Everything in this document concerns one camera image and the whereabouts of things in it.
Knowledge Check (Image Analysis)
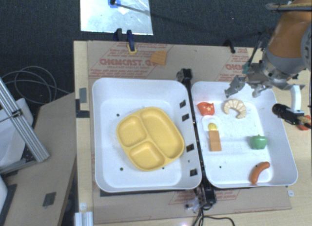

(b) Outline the beige croissant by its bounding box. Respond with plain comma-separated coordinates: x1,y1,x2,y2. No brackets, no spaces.
223,98,247,120

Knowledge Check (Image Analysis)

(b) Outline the thin black rod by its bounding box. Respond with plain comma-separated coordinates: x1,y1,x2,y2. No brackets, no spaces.
185,78,208,189

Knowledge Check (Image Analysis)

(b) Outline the white fried egg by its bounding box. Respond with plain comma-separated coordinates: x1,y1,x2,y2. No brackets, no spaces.
201,115,221,132

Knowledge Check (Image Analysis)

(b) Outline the black cylinder on white bracket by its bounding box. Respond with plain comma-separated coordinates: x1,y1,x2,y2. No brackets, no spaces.
272,84,306,125

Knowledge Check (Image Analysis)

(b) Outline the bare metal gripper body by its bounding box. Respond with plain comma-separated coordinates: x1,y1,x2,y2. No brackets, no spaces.
244,62,305,91

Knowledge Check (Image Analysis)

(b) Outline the brown cardboard board red print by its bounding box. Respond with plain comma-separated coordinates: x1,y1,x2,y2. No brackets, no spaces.
86,40,293,225

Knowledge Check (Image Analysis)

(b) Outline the orange sausage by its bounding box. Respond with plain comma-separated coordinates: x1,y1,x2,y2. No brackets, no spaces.
250,161,271,185

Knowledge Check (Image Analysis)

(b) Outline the brown rectangular biscuit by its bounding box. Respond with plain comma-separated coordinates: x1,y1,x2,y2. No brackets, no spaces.
208,130,223,152

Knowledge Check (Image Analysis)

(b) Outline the white plastic tray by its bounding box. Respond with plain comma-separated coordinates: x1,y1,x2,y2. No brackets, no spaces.
190,81,299,189
92,77,203,193

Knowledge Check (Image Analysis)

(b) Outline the green bell pepper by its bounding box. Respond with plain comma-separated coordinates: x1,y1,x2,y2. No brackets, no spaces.
250,134,268,151

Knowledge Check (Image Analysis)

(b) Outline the yellow divided plate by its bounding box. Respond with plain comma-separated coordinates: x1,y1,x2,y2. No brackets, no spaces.
116,106,185,171

